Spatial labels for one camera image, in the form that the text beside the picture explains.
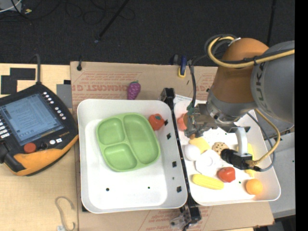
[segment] orange fruit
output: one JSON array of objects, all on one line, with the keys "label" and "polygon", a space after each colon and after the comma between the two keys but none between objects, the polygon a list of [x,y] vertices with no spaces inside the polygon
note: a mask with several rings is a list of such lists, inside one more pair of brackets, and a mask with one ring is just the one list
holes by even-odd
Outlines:
[{"label": "orange fruit", "polygon": [[246,190],[251,195],[257,195],[263,191],[263,184],[258,179],[251,179],[246,183]]}]

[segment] green plate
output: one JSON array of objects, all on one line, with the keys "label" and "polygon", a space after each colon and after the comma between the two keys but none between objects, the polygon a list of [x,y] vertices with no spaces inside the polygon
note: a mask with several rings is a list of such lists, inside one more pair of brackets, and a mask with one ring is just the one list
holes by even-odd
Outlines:
[{"label": "green plate", "polygon": [[153,164],[160,146],[149,121],[138,113],[124,113],[101,121],[96,137],[107,165],[118,172]]}]

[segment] black connector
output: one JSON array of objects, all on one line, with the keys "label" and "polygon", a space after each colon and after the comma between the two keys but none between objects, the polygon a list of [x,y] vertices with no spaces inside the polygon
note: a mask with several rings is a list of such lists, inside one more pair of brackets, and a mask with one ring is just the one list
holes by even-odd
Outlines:
[{"label": "black connector", "polygon": [[235,150],[224,149],[221,151],[220,157],[240,170],[251,169],[251,167],[246,163],[246,160],[252,160],[251,154],[239,154]]}]

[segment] yellow cable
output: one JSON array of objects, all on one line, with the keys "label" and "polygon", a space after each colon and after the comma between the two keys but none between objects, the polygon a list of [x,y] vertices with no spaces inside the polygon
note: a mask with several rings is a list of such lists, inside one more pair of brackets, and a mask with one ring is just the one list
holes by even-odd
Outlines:
[{"label": "yellow cable", "polygon": [[276,143],[273,145],[273,147],[272,147],[267,153],[265,153],[260,159],[258,159],[258,160],[246,160],[246,163],[247,163],[249,166],[251,166],[251,167],[257,165],[257,164],[258,164],[259,162],[261,162],[264,158],[266,158],[267,156],[269,156],[270,154],[272,154],[273,151],[276,150],[276,148],[278,147],[278,144],[279,144],[279,142],[280,142],[280,132],[279,132],[278,128],[277,128],[267,117],[265,117],[258,109],[255,109],[255,111],[256,111],[264,120],[266,120],[268,124],[270,124],[270,125],[274,128],[274,130],[275,130],[276,133],[277,133],[277,140],[276,140]]},{"label": "yellow cable", "polygon": [[221,37],[217,37],[216,39],[214,39],[207,47],[207,54],[208,56],[211,58],[211,60],[213,62],[215,62],[217,65],[220,65],[220,66],[223,66],[223,67],[228,67],[228,68],[241,68],[241,67],[248,67],[248,66],[251,66],[253,64],[260,64],[260,63],[263,63],[263,62],[267,62],[267,61],[271,61],[271,60],[275,60],[275,59],[278,59],[278,58],[282,58],[282,57],[285,57],[285,56],[288,56],[288,55],[292,55],[295,53],[295,50],[289,50],[289,51],[286,51],[286,52],[283,52],[283,53],[278,53],[276,55],[273,55],[273,56],[268,56],[268,57],[264,57],[264,58],[261,58],[261,59],[257,59],[256,61],[250,61],[250,62],[247,62],[247,63],[241,63],[241,64],[230,64],[230,63],[224,63],[222,61],[220,61],[219,59],[217,59],[213,54],[212,54],[212,47],[213,45],[217,42],[217,41],[220,41],[220,40],[226,40],[226,39],[230,39],[230,40],[234,40],[233,37],[224,37],[224,38],[221,38]]}]

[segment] beige cord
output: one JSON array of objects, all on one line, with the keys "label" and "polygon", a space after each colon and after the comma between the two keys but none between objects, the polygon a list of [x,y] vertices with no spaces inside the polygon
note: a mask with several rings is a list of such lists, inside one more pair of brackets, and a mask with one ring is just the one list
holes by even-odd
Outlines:
[{"label": "beige cord", "polygon": [[69,229],[69,228],[67,227],[66,222],[65,222],[65,219],[64,219],[63,210],[61,209],[61,207],[60,207],[59,204],[58,204],[58,200],[59,200],[60,198],[66,199],[66,200],[70,203],[70,205],[71,205],[71,207],[72,207],[72,210],[74,209],[73,202],[72,202],[71,200],[69,200],[67,197],[64,197],[64,196],[59,196],[59,197],[57,197],[56,200],[55,200],[56,206],[57,206],[57,208],[58,208],[58,210],[59,210],[59,212],[60,212],[61,222],[62,222],[62,225],[64,226],[65,231],[73,231],[73,230],[75,229],[75,223],[73,222],[73,228],[72,228],[72,229]]},{"label": "beige cord", "polygon": [[246,160],[245,162],[250,166],[250,167],[253,167],[255,165],[257,165],[259,162],[261,162],[264,158],[266,158],[267,156],[269,156],[270,154],[273,153],[273,151],[276,150],[279,142],[280,142],[280,132],[278,130],[278,128],[267,118],[265,117],[258,109],[255,109],[255,111],[264,119],[268,122],[268,124],[270,124],[274,130],[276,131],[277,133],[277,140],[276,140],[276,143],[273,145],[273,147],[267,152],[265,153],[259,160]]},{"label": "beige cord", "polygon": [[228,68],[241,68],[241,67],[248,67],[248,66],[251,66],[253,64],[260,64],[260,63],[263,63],[263,62],[267,62],[267,61],[271,61],[271,60],[275,60],[275,59],[278,59],[278,58],[282,58],[282,57],[285,57],[285,56],[288,56],[288,55],[292,55],[295,53],[295,50],[289,50],[289,51],[286,51],[286,52],[283,52],[283,53],[278,53],[276,55],[273,55],[273,56],[268,56],[268,57],[264,57],[264,58],[260,58],[260,59],[257,59],[255,61],[250,61],[250,62],[247,62],[247,63],[241,63],[241,64],[230,64],[230,63],[224,63],[222,61],[220,61],[219,59],[217,59],[213,54],[212,54],[212,47],[213,45],[217,42],[217,41],[220,41],[220,40],[226,40],[226,39],[230,39],[230,40],[234,40],[233,37],[224,37],[224,38],[221,38],[221,37],[217,37],[216,39],[214,39],[207,47],[207,54],[208,56],[211,58],[211,60],[213,62],[215,62],[216,64],[220,65],[220,66],[223,66],[223,67],[228,67]]}]

